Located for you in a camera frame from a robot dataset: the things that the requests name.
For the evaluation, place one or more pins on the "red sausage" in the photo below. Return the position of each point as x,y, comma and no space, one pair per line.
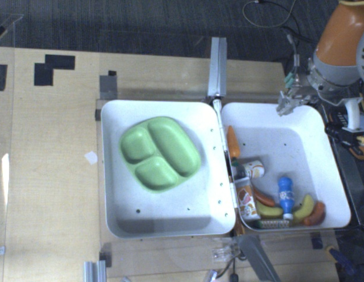
264,199
317,214

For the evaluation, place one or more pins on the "blue bottle with white cap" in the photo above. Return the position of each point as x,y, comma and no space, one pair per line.
285,192

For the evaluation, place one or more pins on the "white can with orange print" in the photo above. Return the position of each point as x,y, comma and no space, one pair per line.
254,168

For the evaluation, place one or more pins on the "orange carrot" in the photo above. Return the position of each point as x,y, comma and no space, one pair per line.
233,141

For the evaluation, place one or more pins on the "yellow banana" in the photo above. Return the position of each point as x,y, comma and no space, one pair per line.
305,207
268,211

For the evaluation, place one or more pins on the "black cylinder on white bracket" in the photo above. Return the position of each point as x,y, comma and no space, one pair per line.
353,113

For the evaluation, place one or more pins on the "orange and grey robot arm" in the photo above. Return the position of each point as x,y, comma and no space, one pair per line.
337,34

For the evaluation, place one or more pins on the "green divided plate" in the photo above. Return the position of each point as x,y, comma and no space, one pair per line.
161,153

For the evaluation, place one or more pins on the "white plastic tray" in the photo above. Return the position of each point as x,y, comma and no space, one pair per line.
170,216
275,128

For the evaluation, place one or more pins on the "white carton with food print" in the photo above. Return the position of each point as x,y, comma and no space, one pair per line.
247,200

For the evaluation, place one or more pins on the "green and white patterned packet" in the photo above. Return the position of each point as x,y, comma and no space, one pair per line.
274,224

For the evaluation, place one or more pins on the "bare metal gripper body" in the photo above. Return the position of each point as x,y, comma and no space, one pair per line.
312,88

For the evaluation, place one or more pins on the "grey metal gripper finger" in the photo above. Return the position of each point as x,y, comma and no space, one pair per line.
282,106
294,103

